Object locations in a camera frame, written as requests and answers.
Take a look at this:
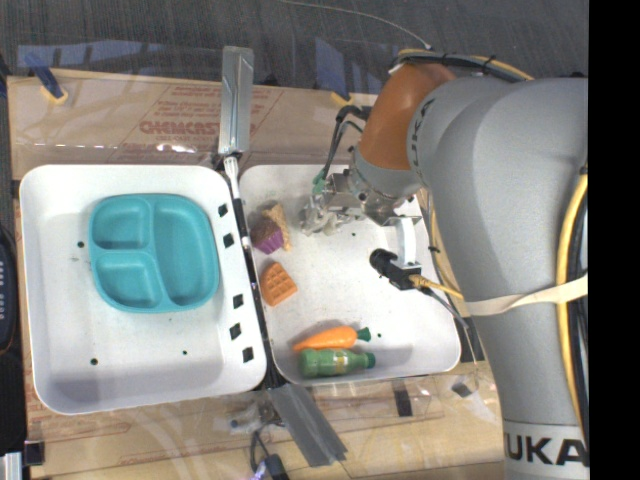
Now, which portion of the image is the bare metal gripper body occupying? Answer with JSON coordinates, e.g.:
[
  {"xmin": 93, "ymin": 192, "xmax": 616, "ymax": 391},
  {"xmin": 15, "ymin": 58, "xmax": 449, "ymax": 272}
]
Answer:
[{"xmin": 319, "ymin": 168, "xmax": 422, "ymax": 228}]

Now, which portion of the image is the purple cupcake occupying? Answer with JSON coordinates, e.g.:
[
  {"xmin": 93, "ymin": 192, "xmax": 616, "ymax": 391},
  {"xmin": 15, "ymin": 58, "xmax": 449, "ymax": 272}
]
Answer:
[{"xmin": 249, "ymin": 216, "xmax": 286, "ymax": 256}]

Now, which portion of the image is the white plastic tray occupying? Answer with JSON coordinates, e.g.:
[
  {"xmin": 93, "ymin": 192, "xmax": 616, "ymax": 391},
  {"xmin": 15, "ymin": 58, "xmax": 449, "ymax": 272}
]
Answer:
[
  {"xmin": 238, "ymin": 163, "xmax": 463, "ymax": 387},
  {"xmin": 18, "ymin": 163, "xmax": 268, "ymax": 416}
]

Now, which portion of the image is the orange waffle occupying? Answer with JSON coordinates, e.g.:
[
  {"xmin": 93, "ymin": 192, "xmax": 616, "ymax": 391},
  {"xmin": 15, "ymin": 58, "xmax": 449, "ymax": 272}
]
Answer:
[{"xmin": 259, "ymin": 261, "xmax": 299, "ymax": 309}]

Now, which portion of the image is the orange carrot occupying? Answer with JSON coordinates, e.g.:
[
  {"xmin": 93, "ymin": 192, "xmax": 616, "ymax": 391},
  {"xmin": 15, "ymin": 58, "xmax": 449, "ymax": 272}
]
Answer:
[{"xmin": 291, "ymin": 324, "xmax": 373, "ymax": 354}]

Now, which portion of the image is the green bottle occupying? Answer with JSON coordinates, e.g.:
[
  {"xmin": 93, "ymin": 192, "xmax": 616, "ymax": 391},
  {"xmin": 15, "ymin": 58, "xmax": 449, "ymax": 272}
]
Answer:
[{"xmin": 298, "ymin": 347, "xmax": 377, "ymax": 380}]

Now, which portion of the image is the blue divided plate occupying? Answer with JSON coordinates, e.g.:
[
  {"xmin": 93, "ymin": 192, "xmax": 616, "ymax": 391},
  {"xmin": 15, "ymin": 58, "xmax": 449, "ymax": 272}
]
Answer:
[{"xmin": 87, "ymin": 193, "xmax": 222, "ymax": 315}]

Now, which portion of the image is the brown cardboard board red print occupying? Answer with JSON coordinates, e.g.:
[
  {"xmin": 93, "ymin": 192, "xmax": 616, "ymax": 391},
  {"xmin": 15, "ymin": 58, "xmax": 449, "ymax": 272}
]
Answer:
[{"xmin": 5, "ymin": 67, "xmax": 507, "ymax": 480}]

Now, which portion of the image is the black cylinder on white bracket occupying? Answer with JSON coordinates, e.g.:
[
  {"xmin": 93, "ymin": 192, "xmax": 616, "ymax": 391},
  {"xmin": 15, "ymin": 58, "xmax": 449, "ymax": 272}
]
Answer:
[{"xmin": 368, "ymin": 216, "xmax": 424, "ymax": 292}]

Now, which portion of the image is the black block with thin wires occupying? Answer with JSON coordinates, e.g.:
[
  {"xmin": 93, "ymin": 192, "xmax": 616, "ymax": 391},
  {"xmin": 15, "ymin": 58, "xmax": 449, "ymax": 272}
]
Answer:
[{"xmin": 262, "ymin": 453, "xmax": 290, "ymax": 480}]

